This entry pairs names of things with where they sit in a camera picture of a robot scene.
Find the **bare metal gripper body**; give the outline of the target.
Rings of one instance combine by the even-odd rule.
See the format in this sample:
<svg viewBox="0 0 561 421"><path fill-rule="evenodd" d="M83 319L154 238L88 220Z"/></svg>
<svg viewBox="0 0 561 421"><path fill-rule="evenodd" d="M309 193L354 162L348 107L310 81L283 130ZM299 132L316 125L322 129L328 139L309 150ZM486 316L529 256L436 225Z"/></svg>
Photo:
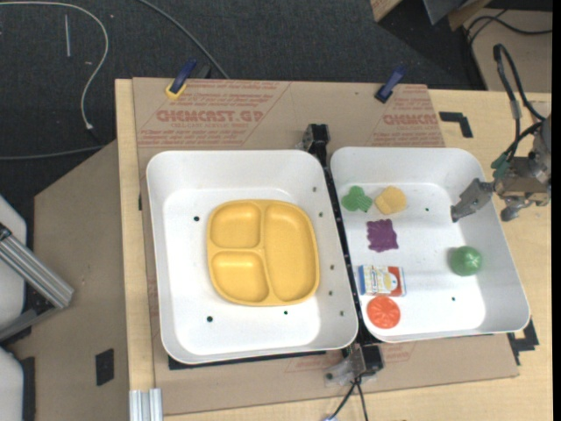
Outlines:
<svg viewBox="0 0 561 421"><path fill-rule="evenodd" d="M551 194L551 155L534 147L526 156L503 153L491 165L495 193L510 206L545 206Z"/></svg>

